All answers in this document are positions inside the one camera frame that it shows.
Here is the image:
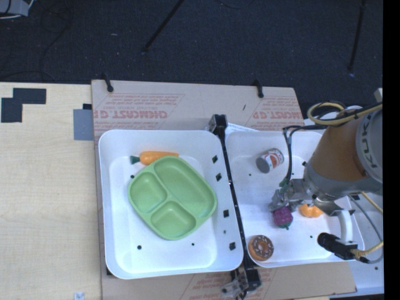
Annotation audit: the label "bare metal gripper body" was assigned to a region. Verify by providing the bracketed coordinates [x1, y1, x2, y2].
[274, 179, 356, 216]

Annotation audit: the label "purple grapes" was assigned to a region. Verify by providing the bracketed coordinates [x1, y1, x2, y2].
[272, 206, 294, 231]

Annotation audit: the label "white plastic tray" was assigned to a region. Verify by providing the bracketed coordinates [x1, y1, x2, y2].
[224, 130, 366, 269]
[98, 129, 244, 280]

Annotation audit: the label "orange toy fruit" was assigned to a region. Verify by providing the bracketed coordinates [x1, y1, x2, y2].
[299, 202, 324, 219]

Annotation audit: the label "small orange and white can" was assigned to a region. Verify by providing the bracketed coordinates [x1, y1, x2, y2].
[255, 147, 285, 174]

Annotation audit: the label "thin black rod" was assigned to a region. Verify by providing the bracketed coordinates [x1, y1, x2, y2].
[216, 126, 254, 271]

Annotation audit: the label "chocolate frosted doughnut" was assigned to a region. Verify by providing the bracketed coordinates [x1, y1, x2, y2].
[247, 234, 275, 262]

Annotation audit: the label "green divided plate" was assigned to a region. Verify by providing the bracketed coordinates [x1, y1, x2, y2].
[127, 155, 218, 241]

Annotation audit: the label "brown cardboard board red print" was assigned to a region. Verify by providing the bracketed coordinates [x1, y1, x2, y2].
[91, 79, 358, 300]

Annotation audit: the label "orange carrot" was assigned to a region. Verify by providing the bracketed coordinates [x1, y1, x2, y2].
[129, 150, 180, 166]

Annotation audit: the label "black cylinder on white bracket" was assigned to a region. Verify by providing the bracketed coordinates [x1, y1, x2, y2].
[316, 209, 359, 261]

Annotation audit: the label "black block with thin wires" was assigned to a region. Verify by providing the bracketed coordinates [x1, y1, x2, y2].
[243, 267, 262, 292]
[208, 114, 228, 134]

